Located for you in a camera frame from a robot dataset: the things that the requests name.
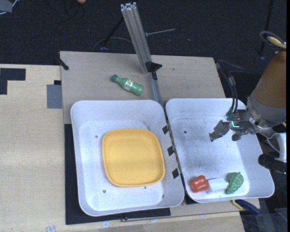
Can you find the green grapes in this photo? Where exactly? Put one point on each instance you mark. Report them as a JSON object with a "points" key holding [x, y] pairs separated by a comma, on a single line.
{"points": [[235, 182]]}

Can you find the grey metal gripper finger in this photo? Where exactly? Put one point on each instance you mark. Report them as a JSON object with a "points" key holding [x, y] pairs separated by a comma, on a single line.
{"points": [[218, 130], [239, 135]]}

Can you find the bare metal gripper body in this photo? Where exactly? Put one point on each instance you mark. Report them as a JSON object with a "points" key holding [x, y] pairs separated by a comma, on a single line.
{"points": [[241, 124]]}

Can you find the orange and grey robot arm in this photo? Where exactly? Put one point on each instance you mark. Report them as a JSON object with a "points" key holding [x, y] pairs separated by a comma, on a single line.
{"points": [[270, 88]]}

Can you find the green plastic bottle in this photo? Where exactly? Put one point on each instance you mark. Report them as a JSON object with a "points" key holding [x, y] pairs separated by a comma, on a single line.
{"points": [[130, 85]]}

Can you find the yellow plate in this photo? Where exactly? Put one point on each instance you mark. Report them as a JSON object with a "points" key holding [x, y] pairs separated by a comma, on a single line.
{"points": [[133, 157]]}

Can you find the pale wood board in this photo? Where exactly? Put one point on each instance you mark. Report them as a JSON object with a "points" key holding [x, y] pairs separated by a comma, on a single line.
{"points": [[183, 78]]}

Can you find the black cylinder on white bracket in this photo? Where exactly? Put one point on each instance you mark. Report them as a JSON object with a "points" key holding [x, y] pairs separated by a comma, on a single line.
{"points": [[271, 163]]}

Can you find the white block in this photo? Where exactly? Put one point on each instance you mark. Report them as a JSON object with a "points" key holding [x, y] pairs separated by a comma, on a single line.
{"points": [[217, 184]]}

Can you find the red bell pepper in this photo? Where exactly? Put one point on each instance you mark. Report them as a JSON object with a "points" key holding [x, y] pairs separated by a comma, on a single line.
{"points": [[198, 184]]}

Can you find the white plastic tray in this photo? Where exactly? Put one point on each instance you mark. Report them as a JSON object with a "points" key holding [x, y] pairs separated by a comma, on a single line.
{"points": [[91, 153], [207, 153]]}

